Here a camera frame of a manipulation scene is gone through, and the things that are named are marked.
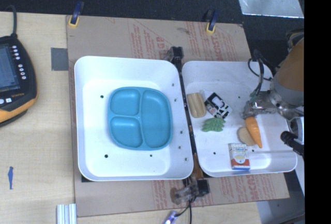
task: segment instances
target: blue clamp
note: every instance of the blue clamp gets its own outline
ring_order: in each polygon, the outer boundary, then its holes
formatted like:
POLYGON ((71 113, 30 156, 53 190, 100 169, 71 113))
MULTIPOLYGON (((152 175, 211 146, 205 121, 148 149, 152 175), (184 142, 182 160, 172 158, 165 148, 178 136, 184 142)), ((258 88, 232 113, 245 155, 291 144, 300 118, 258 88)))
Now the blue clamp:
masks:
POLYGON ((214 10, 213 15, 211 16, 207 24, 206 32, 210 35, 212 35, 215 32, 217 15, 218 15, 217 10, 214 10))
POLYGON ((75 28, 78 25, 79 22, 79 15, 82 13, 84 8, 84 2, 82 1, 77 1, 76 6, 73 10, 73 14, 70 16, 68 25, 75 28))

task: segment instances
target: cardboard sheet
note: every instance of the cardboard sheet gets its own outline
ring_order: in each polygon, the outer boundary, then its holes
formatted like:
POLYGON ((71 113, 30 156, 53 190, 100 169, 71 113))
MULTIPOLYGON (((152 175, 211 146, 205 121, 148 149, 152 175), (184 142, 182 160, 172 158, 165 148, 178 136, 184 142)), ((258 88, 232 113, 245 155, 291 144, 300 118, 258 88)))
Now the cardboard sheet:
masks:
MULTIPOLYGON (((171 201, 170 190, 181 180, 90 182, 78 168, 74 64, 86 55, 163 59, 171 46, 183 47, 183 63, 247 61, 250 52, 243 28, 217 23, 215 33, 206 23, 80 16, 76 28, 67 25, 74 188, 77 215, 95 216, 183 208, 171 201)), ((283 173, 208 178, 210 193, 192 206, 243 203, 288 198, 283 173)))

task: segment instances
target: white tray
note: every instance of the white tray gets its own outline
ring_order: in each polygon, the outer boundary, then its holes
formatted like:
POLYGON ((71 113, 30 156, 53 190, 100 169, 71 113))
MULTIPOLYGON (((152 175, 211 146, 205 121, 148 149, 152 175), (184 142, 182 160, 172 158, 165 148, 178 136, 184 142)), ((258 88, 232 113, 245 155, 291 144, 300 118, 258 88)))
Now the white tray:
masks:
MULTIPOLYGON (((258 63, 251 67, 259 73, 258 63)), ((265 77, 272 74, 267 67, 265 77)), ((204 121, 212 115, 207 112, 204 117, 191 115, 199 164, 203 171, 213 177, 287 172, 295 169, 297 156, 285 145, 280 134, 289 130, 286 120, 279 114, 260 114, 257 116, 263 147, 248 147, 250 170, 232 170, 228 143, 240 143, 237 130, 245 126, 240 117, 249 94, 256 88, 259 78, 248 68, 247 62, 187 62, 183 66, 183 79, 186 94, 207 90, 217 93, 233 112, 225 119, 223 131, 201 131, 204 121)), ((264 81, 262 90, 269 89, 270 82, 264 81)))
POLYGON ((78 165, 92 181, 171 180, 193 170, 192 150, 178 71, 167 61, 86 56, 74 67, 78 165), (172 109, 173 138, 160 150, 129 150, 108 130, 107 105, 121 87, 147 87, 164 93, 172 109))

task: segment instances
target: orange carrot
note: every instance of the orange carrot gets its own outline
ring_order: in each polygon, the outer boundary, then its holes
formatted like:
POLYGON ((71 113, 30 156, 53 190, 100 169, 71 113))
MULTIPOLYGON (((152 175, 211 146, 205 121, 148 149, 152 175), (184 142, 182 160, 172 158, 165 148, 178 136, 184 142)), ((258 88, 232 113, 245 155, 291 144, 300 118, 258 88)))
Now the orange carrot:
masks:
POLYGON ((252 136, 255 143, 259 146, 259 148, 262 148, 262 141, 261 141, 261 134, 260 129, 258 126, 258 122, 255 119, 254 116, 249 116, 245 119, 246 127, 248 129, 248 132, 252 136))

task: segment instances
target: wooden table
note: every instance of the wooden table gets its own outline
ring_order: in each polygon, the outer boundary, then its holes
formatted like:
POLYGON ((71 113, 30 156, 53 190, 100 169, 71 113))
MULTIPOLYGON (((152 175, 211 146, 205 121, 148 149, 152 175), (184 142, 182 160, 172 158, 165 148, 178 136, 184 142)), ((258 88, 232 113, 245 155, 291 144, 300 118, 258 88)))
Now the wooden table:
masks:
MULTIPOLYGON (((39 97, 0 128, 0 223, 56 223, 56 205, 75 203, 67 71, 52 71, 51 48, 67 48, 65 15, 18 13, 17 34, 34 62, 39 97), (13 167, 12 188, 8 171, 13 167)), ((13 15, 0 12, 0 37, 13 15)), ((77 223, 162 223, 169 211, 78 218, 77 223)), ((188 223, 186 212, 176 224, 188 223)), ((192 223, 261 223, 255 202, 192 209, 192 223)))

